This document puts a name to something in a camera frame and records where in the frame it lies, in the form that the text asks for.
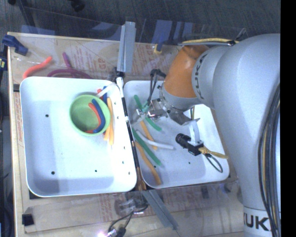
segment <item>orange plastic stick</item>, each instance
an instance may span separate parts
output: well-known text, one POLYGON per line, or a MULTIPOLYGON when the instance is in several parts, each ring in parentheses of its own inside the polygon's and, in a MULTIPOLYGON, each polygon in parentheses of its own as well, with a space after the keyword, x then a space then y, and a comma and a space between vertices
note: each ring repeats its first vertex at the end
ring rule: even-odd
POLYGON ((33 72, 40 70, 44 68, 53 58, 51 56, 48 56, 46 60, 44 60, 42 63, 39 63, 37 65, 34 65, 30 68, 28 68, 24 73, 23 73, 23 79, 27 78, 32 74, 33 72))
POLYGON ((110 145, 113 145, 114 143, 114 128, 113 128, 113 106, 112 106, 112 101, 111 99, 108 97, 108 108, 110 110, 110 114, 111 114, 111 120, 110 120, 110 145))
POLYGON ((145 152, 144 152, 144 149, 142 148, 142 146, 137 142, 135 141, 135 145, 136 147, 138 148, 139 152, 140 152, 140 155, 142 156, 144 162, 147 164, 147 166, 149 167, 149 169, 151 170, 152 172, 152 175, 157 183, 157 185, 160 185, 161 184, 161 180, 160 180, 160 177, 157 173, 157 171, 154 169, 154 167, 152 166, 151 162, 148 160, 148 158, 146 157, 145 155, 145 152))
POLYGON ((91 110, 94 111, 95 115, 97 116, 97 119, 98 119, 98 125, 97 125, 96 128, 98 128, 98 127, 101 125, 101 118, 100 118, 100 115, 99 115, 99 113, 98 113, 98 110, 97 110, 97 108, 95 108, 94 104, 92 104, 92 103, 89 103, 88 106, 91 108, 91 110))
MULTIPOLYGON (((146 124, 144 123, 143 120, 140 121, 140 125, 142 126, 142 129, 144 130, 144 133, 145 133, 146 137, 147 137, 149 140, 154 141, 153 137, 152 137, 151 134, 149 133, 148 128, 147 128, 147 126, 146 126, 146 124)), ((158 147, 156 147, 156 146, 152 146, 152 148, 153 148, 154 150, 157 150, 157 149, 158 149, 158 147)))

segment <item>clear plastic panel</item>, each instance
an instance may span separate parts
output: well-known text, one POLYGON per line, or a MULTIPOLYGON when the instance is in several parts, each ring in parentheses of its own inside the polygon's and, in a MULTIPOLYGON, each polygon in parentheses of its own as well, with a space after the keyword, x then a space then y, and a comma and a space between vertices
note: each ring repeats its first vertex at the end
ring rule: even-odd
MULTIPOLYGON (((55 70, 68 69, 63 57, 67 54, 73 69, 88 74, 93 79, 113 81, 116 76, 121 25, 27 8, 35 24, 25 26, 20 21, 15 36, 26 48, 27 55, 11 49, 11 82, 17 118, 18 157, 22 188, 23 214, 31 214, 34 225, 25 226, 26 233, 88 226, 103 223, 99 228, 106 234, 110 222, 125 216, 127 205, 143 208, 143 194, 131 191, 119 194, 38 198, 29 192, 26 184, 25 155, 23 147, 22 118, 18 87, 24 72, 31 66, 52 56, 52 62, 35 71, 35 76, 47 76, 55 70)), ((126 19, 136 23, 135 49, 132 72, 124 81, 149 80, 150 72, 158 68, 167 73, 173 59, 181 49, 177 44, 186 40, 203 38, 247 38, 244 29, 209 26, 185 22, 151 19, 126 19)), ((59 75, 72 77, 70 73, 59 75)), ((144 234, 160 236, 211 236, 242 231, 241 192, 237 176, 231 168, 230 176, 214 184, 193 185, 155 190, 178 227, 163 225, 151 205, 141 214, 134 215, 133 227, 127 228, 129 236, 144 234)))

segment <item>yellow cable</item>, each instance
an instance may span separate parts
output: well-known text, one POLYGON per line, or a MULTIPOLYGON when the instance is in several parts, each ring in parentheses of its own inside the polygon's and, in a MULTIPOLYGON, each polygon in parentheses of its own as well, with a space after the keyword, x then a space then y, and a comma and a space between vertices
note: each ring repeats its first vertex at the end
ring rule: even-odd
POLYGON ((113 106, 112 106, 112 101, 111 99, 108 97, 108 108, 110 110, 110 114, 111 114, 111 120, 110 120, 110 140, 109 140, 109 144, 113 145, 114 143, 114 128, 113 128, 113 106))
POLYGON ((225 156, 223 154, 220 154, 220 153, 217 153, 217 152, 213 152, 213 151, 210 151, 207 147, 201 147, 198 149, 202 154, 211 154, 211 155, 214 155, 216 157, 219 157, 219 158, 222 158, 222 159, 228 159, 228 156, 225 156))
MULTIPOLYGON (((144 133, 145 133, 146 137, 147 137, 149 140, 154 141, 153 137, 152 137, 151 134, 149 133, 148 128, 147 128, 147 126, 146 126, 146 124, 144 123, 143 120, 140 121, 140 125, 142 126, 142 129, 144 130, 144 133)), ((157 150, 157 149, 158 149, 157 146, 152 146, 152 148, 153 148, 154 150, 157 150)))
POLYGON ((190 43, 203 43, 203 42, 228 42, 233 41, 232 39, 221 39, 221 38, 208 38, 208 39, 192 39, 183 41, 182 44, 190 44, 190 43))
POLYGON ((151 162, 148 160, 148 158, 146 157, 145 155, 145 152, 144 152, 144 149, 142 148, 142 146, 137 142, 135 141, 135 145, 136 147, 138 148, 139 152, 140 152, 140 155, 142 156, 144 162, 147 164, 147 166, 149 167, 149 169, 151 170, 152 172, 152 175, 157 183, 157 185, 160 185, 161 184, 161 179, 157 173, 157 171, 155 170, 155 168, 152 166, 151 162))

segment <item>green plastic stick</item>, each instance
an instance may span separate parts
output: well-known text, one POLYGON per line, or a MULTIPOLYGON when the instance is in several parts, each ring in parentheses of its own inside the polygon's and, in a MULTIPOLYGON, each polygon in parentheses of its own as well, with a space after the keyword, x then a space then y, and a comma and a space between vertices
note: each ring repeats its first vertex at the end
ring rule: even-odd
POLYGON ((149 149, 149 147, 146 145, 146 143, 139 137, 138 133, 132 129, 133 135, 136 139, 136 141, 143 147, 143 149, 145 149, 145 151, 147 152, 147 154, 151 157, 151 159, 153 159, 153 161, 161 166, 161 161, 154 155, 154 153, 149 149))
MULTIPOLYGON (((134 95, 134 99, 135 99, 135 101, 136 101, 136 104, 137 104, 137 106, 138 106, 138 108, 139 109, 143 109, 143 106, 142 106, 142 104, 141 104, 141 102, 140 102, 140 99, 139 99, 139 97, 138 97, 138 95, 134 95)), ((143 110, 143 112, 146 112, 147 110, 148 110, 148 108, 149 108, 149 106, 147 105, 146 106, 146 109, 145 110, 143 110)), ((160 126, 158 126, 158 125, 156 125, 155 124, 155 122, 153 122, 151 119, 149 119, 149 118, 145 118, 146 119, 146 121, 154 128, 154 129, 156 129, 157 131, 161 131, 162 129, 161 129, 161 127, 160 126)))
POLYGON ((156 125, 156 123, 155 122, 153 122, 151 119, 149 119, 149 118, 145 118, 145 120, 154 128, 154 129, 156 129, 157 131, 161 131, 162 129, 161 129, 161 127, 160 126, 158 126, 158 125, 156 125))
POLYGON ((139 100, 139 97, 137 95, 134 95, 134 98, 135 98, 135 101, 136 101, 136 104, 137 104, 138 108, 142 109, 143 106, 142 106, 142 104, 141 104, 141 102, 139 100))

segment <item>gray carpet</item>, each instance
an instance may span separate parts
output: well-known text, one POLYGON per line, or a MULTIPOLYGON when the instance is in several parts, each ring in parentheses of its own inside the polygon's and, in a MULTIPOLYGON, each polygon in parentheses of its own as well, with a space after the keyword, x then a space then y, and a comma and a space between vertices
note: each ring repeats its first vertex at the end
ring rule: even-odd
MULTIPOLYGON (((281 0, 83 0, 75 12, 65 0, 28 0, 31 7, 86 19, 123 24, 126 17, 185 21, 246 28, 248 36, 280 32, 281 0)), ((7 31, 20 31, 23 20, 17 6, 0 0, 0 50, 7 31)), ((1 84, 4 115, 9 115, 7 74, 1 84)), ((0 134, 0 203, 3 204, 3 155, 0 134)))

